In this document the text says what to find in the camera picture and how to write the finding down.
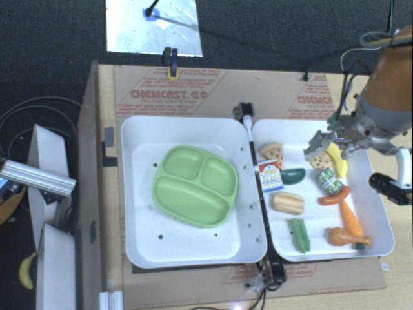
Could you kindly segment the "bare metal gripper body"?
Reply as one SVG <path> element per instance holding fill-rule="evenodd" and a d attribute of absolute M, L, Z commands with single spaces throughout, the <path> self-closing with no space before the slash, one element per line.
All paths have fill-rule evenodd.
<path fill-rule="evenodd" d="M 371 118 L 363 114 L 342 115 L 332 126 L 336 132 L 334 143 L 340 145 L 352 141 L 364 141 L 365 149 L 374 149 L 380 154 L 397 154 L 399 147 L 391 143 L 396 134 L 377 126 Z"/>

